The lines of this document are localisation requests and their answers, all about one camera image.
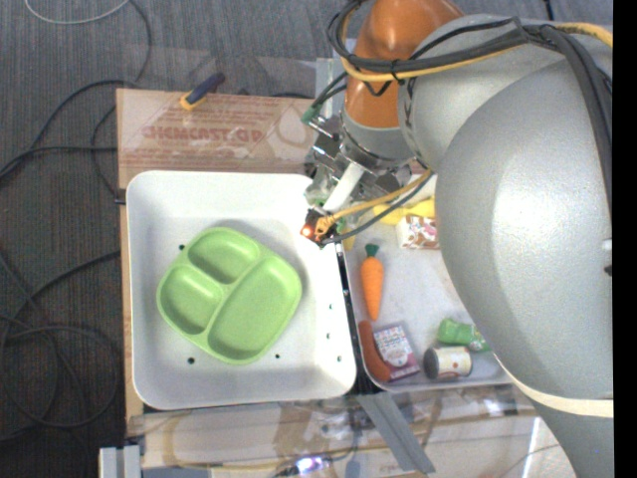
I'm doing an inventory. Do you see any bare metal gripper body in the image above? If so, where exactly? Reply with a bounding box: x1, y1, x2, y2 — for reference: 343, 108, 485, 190
304, 115, 415, 197

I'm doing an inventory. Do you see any yellow banana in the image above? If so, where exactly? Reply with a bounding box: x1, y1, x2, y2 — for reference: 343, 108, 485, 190
372, 195, 437, 227

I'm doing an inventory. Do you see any brown cardboard board red print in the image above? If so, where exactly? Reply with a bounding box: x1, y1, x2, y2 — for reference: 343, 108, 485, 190
114, 87, 548, 468

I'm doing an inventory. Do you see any white printed carton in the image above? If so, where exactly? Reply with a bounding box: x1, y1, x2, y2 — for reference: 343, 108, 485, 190
395, 213, 441, 251

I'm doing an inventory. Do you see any orange carrot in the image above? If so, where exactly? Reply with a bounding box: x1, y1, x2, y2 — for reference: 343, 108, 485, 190
359, 243, 385, 323

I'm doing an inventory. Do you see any white plastic tray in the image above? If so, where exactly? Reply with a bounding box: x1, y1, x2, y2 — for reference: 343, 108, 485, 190
124, 169, 358, 411
341, 181, 515, 394

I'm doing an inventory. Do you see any green divided plate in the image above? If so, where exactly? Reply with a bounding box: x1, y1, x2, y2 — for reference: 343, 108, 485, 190
155, 226, 304, 366

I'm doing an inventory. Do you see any brown sausage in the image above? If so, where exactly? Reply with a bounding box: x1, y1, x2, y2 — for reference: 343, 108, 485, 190
357, 320, 392, 383

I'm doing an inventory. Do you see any purple printed carton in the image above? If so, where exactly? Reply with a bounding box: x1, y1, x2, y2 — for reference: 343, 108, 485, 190
372, 321, 422, 382

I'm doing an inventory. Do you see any green packet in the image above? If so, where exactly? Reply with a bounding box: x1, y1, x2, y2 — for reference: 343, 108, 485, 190
436, 317, 492, 354

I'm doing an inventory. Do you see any small white can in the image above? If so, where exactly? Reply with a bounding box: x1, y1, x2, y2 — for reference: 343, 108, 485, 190
422, 345, 474, 381

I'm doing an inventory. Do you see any black cylinder on white bracket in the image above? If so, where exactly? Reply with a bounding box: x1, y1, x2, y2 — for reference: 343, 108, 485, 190
301, 161, 368, 246

